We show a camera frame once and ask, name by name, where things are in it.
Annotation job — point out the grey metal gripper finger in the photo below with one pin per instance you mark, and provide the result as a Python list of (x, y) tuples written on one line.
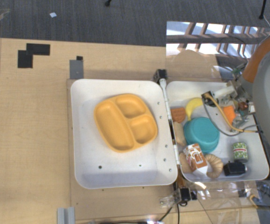
[(237, 123), (244, 120)]

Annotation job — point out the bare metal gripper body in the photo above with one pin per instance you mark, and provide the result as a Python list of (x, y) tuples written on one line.
[(243, 101)]

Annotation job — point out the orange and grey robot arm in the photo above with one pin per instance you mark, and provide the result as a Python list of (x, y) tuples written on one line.
[(268, 83)]

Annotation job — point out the orange carrot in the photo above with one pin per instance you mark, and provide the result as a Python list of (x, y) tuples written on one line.
[(229, 113)]

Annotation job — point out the white plastic tray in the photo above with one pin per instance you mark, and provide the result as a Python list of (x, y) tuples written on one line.
[(116, 171), (225, 148)]

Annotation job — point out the green and white can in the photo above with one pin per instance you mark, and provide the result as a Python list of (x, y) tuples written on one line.
[(240, 151)]

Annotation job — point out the teal bowl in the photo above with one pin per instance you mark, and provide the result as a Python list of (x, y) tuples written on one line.
[(201, 132)]

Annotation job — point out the black boxy object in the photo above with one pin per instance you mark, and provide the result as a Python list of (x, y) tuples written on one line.
[(233, 169)]

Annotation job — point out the beige croissant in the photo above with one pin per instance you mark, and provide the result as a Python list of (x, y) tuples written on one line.
[(216, 164)]

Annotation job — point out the yellow banana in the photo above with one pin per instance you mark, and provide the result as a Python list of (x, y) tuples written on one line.
[(193, 105)]

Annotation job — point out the white and orange carton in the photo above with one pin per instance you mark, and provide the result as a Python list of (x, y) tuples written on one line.
[(195, 158)]

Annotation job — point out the beige bread roll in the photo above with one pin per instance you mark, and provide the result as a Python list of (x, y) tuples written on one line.
[(179, 134)]

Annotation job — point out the thin black and white rod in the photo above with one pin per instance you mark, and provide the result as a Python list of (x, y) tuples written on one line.
[(166, 104)]

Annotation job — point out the orange divided plate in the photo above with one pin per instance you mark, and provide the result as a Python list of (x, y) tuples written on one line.
[(116, 125)]

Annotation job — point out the black cylinder on white bracket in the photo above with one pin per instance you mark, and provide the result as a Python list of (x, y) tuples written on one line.
[(210, 98)]

